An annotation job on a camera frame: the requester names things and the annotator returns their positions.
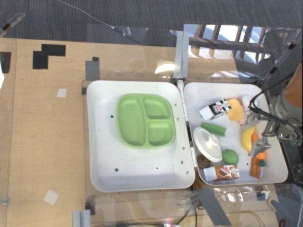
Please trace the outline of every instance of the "wooden table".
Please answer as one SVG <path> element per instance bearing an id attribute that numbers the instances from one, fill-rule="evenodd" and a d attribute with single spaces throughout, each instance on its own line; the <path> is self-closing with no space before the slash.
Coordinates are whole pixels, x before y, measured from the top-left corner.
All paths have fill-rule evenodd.
<path id="1" fill-rule="evenodd" d="M 40 51 L 41 44 L 64 44 L 66 56 L 49 56 L 48 70 L 34 70 L 33 51 Z M 161 210 L 165 201 L 175 204 L 180 195 L 168 198 L 165 192 L 142 192 L 141 196 L 156 196 L 153 201 L 140 203 L 136 193 L 120 195 L 118 197 L 126 201 L 113 206 L 106 199 L 115 199 L 118 193 L 115 196 L 103 194 L 87 186 L 85 105 L 81 94 L 85 61 L 91 61 L 92 57 L 99 57 L 101 79 L 121 79 L 123 76 L 127 80 L 168 81 L 171 71 L 160 76 L 154 72 L 159 59 L 174 61 L 175 48 L 2 38 L 0 51 L 12 53 L 10 72 L 5 74 L 0 90 L 0 107 L 6 116 L 0 121 L 0 193 L 1 197 L 10 197 L 7 211 L 6 206 L 0 206 L 1 226 L 5 226 L 7 214 L 8 227 L 70 227 L 72 212 L 84 210 L 88 193 L 96 194 L 100 211 L 113 207 L 116 220 L 141 218 L 148 221 L 149 214 L 142 211 L 142 206 L 151 205 L 157 214 L 156 209 Z M 202 70 L 199 63 L 192 62 L 189 75 L 203 76 L 209 73 L 210 67 Z M 220 70 L 219 61 L 214 61 L 212 67 L 212 70 L 216 67 Z M 224 61 L 226 68 L 236 69 L 232 61 Z M 57 97 L 59 89 L 67 89 L 65 98 Z M 48 190 L 59 195 L 54 205 L 44 201 Z M 276 217 L 270 207 L 259 203 L 258 208 L 258 215 L 266 226 L 276 226 Z M 244 204 L 231 210 L 229 218 L 234 223 L 256 223 L 257 226 L 255 216 L 240 213 L 248 210 L 255 211 L 257 207 Z M 161 210 L 158 217 L 165 218 L 172 212 L 176 209 Z M 199 226 L 201 223 L 211 225 L 204 210 L 198 214 Z M 182 226 L 193 226 L 193 212 L 189 215 L 191 217 L 186 218 Z M 93 216 L 92 220 L 99 226 L 108 218 L 100 214 Z"/>

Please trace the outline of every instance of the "white tray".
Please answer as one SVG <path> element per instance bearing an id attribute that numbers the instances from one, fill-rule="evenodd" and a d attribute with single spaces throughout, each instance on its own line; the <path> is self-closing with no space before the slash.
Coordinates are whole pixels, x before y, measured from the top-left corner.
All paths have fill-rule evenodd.
<path id="1" fill-rule="evenodd" d="M 243 95 L 254 96 L 260 92 L 257 86 L 249 84 L 228 84 L 228 83 L 189 83 L 184 88 L 184 97 L 186 100 L 186 107 L 188 112 L 188 119 L 191 130 L 200 127 L 203 118 L 199 114 L 202 108 L 217 102 L 222 99 L 236 98 L 241 102 Z M 266 112 L 269 112 L 268 105 L 264 95 L 257 98 L 258 107 Z M 211 186 L 224 185 L 248 185 L 248 184 L 268 184 L 268 183 L 282 183 L 288 176 L 288 170 L 285 159 L 281 150 L 280 143 L 276 137 L 269 137 L 268 141 L 272 148 L 266 151 L 266 167 L 263 169 L 263 177 L 256 179 L 249 175 L 250 160 L 248 152 L 241 146 L 242 130 L 237 122 L 229 120 L 227 115 L 218 117 L 216 119 L 207 121 L 209 123 L 217 124 L 226 128 L 225 137 L 218 137 L 222 150 L 233 149 L 239 154 L 238 168 L 240 178 L 236 180 L 208 182 L 205 180 L 203 170 L 199 169 L 201 179 Z M 266 121 L 259 123 L 256 126 L 256 134 L 261 137 L 264 131 Z M 213 163 L 213 165 L 224 165 L 223 161 Z"/>
<path id="2" fill-rule="evenodd" d="M 116 105 L 126 94 L 154 94 L 172 109 L 176 136 L 152 149 L 126 146 L 119 138 Z M 102 192 L 189 187 L 195 172 L 179 90 L 166 82 L 94 81 L 87 89 L 90 172 Z"/>

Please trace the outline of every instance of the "gray floor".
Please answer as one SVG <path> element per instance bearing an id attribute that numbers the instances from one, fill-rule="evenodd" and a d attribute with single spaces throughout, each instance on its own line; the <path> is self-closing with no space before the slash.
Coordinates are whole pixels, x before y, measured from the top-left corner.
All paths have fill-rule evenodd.
<path id="1" fill-rule="evenodd" d="M 148 27 L 156 36 L 186 23 L 302 28 L 303 0 L 62 0 L 113 26 Z M 0 26 L 26 13 L 7 35 L 28 39 L 133 44 L 55 0 L 0 0 Z"/>

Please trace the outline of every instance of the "green divided plate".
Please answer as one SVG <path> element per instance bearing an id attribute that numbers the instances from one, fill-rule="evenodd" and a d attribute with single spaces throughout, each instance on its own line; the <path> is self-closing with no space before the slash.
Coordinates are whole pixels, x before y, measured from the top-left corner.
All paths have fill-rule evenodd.
<path id="1" fill-rule="evenodd" d="M 120 139 L 134 148 L 166 146 L 175 138 L 175 123 L 169 103 L 160 96 L 128 94 L 117 104 Z"/>

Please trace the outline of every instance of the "cucumber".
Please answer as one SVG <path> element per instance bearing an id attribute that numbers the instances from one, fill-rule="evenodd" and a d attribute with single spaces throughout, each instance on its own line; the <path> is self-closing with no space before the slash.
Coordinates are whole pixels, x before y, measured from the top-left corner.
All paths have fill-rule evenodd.
<path id="1" fill-rule="evenodd" d="M 203 122 L 201 124 L 201 127 L 206 129 L 211 134 L 216 134 L 216 135 L 219 135 L 219 136 L 225 136 L 225 131 L 226 131 L 225 127 L 214 125 L 214 124 L 211 124 L 211 123 L 205 123 L 205 122 Z"/>

